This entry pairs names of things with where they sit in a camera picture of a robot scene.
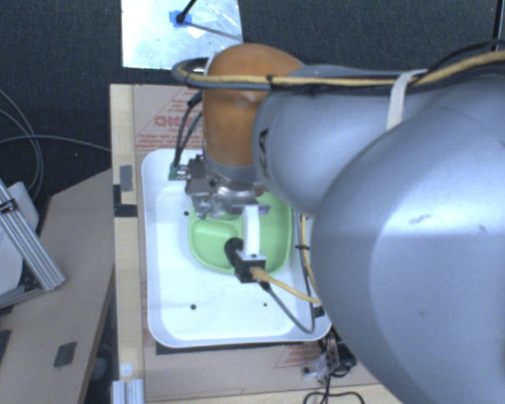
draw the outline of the yellow cable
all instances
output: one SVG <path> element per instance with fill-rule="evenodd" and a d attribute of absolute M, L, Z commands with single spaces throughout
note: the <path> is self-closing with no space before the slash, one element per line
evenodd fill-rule
<path fill-rule="evenodd" d="M 451 77 L 456 73 L 460 73 L 475 67 L 485 66 L 493 63 L 505 61 L 505 50 L 498 52 L 486 52 L 478 56 L 472 56 L 462 61 L 458 61 L 443 69 L 439 69 L 428 75 L 422 76 L 415 85 L 426 85 L 441 81 L 445 78 Z M 271 77 L 269 80 L 261 76 L 247 76 L 247 75 L 200 75 L 197 73 L 188 72 L 183 69 L 181 64 L 175 67 L 175 71 L 181 77 L 199 82 L 212 82 L 212 83 L 253 83 L 257 85 L 276 85 L 276 86 L 291 86 L 291 85 L 333 85 L 339 87 L 376 87 L 376 86 L 390 86 L 393 85 L 397 77 L 388 78 L 367 78 L 367 77 Z"/>
<path fill-rule="evenodd" d="M 306 246 L 306 217 L 302 215 L 300 217 L 300 229 L 301 229 L 301 244 Z M 306 249 L 302 249 L 303 259 L 305 260 L 306 273 L 311 280 L 312 289 L 318 295 L 318 289 L 316 288 L 316 280 L 314 279 L 314 274 L 312 273 L 311 260 L 309 258 L 309 252 Z"/>
<path fill-rule="evenodd" d="M 265 283 L 275 284 L 276 286 L 280 287 L 281 289 L 286 290 L 287 292 L 290 292 L 292 295 L 297 296 L 298 298 L 301 298 L 302 300 L 312 302 L 313 304 L 321 304 L 322 303 L 319 299 L 313 298 L 312 296 L 309 296 L 309 295 L 305 295 L 304 293 L 299 292 L 298 290 L 287 285 L 286 283 L 283 283 L 282 281 L 278 281 L 276 278 L 272 277 L 271 275 L 269 275 L 267 272 L 265 272 L 261 268 L 253 267 L 250 269 L 250 271 L 251 271 L 252 277 L 257 281 L 263 281 Z"/>

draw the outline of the white container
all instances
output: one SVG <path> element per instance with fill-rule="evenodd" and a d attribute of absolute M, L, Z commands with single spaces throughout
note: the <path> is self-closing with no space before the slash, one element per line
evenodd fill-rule
<path fill-rule="evenodd" d="M 16 183 L 8 191 L 29 226 L 35 230 L 39 217 L 24 184 Z M 0 295 L 17 287 L 22 269 L 23 257 L 0 224 Z"/>
<path fill-rule="evenodd" d="M 182 160 L 199 153 L 185 151 Z M 184 182 L 168 181 L 172 160 L 173 150 L 158 150 L 142 163 L 148 324 L 153 337 L 170 348 L 322 338 L 331 327 L 327 316 L 316 319 L 312 334 L 302 332 L 258 284 L 241 284 L 234 275 L 216 272 L 194 259 L 184 214 L 192 202 L 184 192 Z M 306 292 L 297 250 L 274 277 Z M 308 302 L 273 287 L 294 316 L 309 327 Z"/>

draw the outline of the black carpet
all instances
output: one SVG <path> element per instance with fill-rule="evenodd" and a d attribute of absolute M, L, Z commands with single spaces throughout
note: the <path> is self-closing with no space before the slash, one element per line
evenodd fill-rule
<path fill-rule="evenodd" d="M 496 0 L 238 0 L 248 41 L 307 63 L 378 69 L 430 65 L 491 37 Z M 0 87 L 35 131 L 109 146 L 109 85 L 171 83 L 164 71 L 121 66 L 120 0 L 0 0 Z M 505 39 L 505 19 L 503 25 Z M 2 100 L 0 106 L 8 108 Z M 0 116 L 0 139 L 20 135 Z M 109 154 L 41 141 L 38 199 L 110 166 Z M 6 183 L 35 171 L 26 141 L 0 146 Z"/>

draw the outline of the silver metal plate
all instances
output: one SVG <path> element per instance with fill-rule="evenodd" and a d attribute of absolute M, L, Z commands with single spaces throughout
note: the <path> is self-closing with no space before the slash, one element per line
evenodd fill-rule
<path fill-rule="evenodd" d="M 121 0 L 124 67 L 170 69 L 243 42 L 237 0 L 198 0 L 177 25 L 172 17 L 189 1 Z"/>

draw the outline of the green plate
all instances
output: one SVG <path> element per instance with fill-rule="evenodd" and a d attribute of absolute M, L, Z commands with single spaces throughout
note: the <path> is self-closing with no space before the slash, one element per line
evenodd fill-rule
<path fill-rule="evenodd" d="M 258 198 L 260 204 L 271 205 L 268 214 L 260 215 L 260 252 L 266 257 L 266 271 L 277 272 L 288 261 L 292 245 L 291 208 L 274 194 Z M 208 268 L 233 274 L 234 268 L 225 255 L 230 238 L 243 238 L 241 215 L 223 215 L 216 219 L 198 218 L 189 214 L 189 247 L 194 258 Z"/>

